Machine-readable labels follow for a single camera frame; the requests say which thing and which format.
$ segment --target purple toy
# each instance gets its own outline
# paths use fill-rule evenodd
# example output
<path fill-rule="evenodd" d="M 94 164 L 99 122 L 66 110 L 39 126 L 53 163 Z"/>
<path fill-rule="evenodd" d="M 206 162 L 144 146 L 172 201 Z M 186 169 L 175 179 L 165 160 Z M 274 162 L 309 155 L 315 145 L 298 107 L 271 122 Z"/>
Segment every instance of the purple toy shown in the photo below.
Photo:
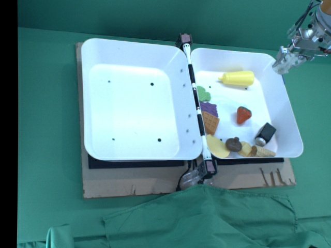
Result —
<path fill-rule="evenodd" d="M 216 105 L 210 104 L 209 102 L 200 102 L 201 111 L 206 111 L 215 117 L 218 117 Z"/>

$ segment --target green table surface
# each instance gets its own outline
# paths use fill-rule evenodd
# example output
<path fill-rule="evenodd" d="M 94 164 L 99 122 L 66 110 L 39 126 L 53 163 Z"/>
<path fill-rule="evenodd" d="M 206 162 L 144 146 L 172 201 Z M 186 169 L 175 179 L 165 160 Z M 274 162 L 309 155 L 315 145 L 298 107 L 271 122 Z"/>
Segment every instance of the green table surface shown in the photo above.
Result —
<path fill-rule="evenodd" d="M 75 44 L 113 38 L 174 45 L 177 36 L 152 41 L 18 28 L 18 243 L 45 240 L 50 227 L 66 223 L 74 237 L 104 236 L 104 215 L 158 197 L 83 199 Z M 278 50 L 192 46 L 201 47 L 272 57 Z M 284 80 L 304 143 L 303 154 L 291 159 L 297 185 L 242 191 L 288 195 L 300 219 L 330 219 L 331 57 L 316 57 Z"/>

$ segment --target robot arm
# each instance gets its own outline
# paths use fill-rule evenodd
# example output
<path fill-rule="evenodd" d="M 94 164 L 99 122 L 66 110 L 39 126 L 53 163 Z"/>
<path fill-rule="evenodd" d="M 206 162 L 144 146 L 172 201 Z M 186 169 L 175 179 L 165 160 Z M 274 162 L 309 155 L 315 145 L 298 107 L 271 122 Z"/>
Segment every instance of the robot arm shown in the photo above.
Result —
<path fill-rule="evenodd" d="M 308 28 L 302 28 L 310 16 Z M 287 48 L 281 46 L 273 64 L 279 74 L 288 73 L 315 56 L 327 56 L 331 53 L 331 0 L 311 0 L 306 11 L 287 32 L 291 43 Z"/>

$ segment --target red strawberry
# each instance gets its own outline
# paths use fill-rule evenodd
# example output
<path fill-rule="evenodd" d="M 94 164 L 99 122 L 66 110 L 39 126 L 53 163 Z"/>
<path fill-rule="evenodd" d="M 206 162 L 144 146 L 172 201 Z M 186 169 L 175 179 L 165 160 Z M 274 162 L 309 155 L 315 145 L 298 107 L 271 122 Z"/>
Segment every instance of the red strawberry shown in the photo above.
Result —
<path fill-rule="evenodd" d="M 243 124 L 247 119 L 252 116 L 252 111 L 245 108 L 244 106 L 240 106 L 237 109 L 237 123 Z"/>

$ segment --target yellow bottle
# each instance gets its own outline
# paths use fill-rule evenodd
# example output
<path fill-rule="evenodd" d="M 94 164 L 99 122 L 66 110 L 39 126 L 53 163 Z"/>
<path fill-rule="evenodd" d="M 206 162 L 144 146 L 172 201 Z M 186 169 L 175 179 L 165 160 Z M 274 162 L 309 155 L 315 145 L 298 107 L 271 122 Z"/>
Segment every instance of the yellow bottle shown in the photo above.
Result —
<path fill-rule="evenodd" d="M 252 71 L 227 72 L 218 79 L 228 85 L 249 86 L 254 83 L 254 73 Z"/>

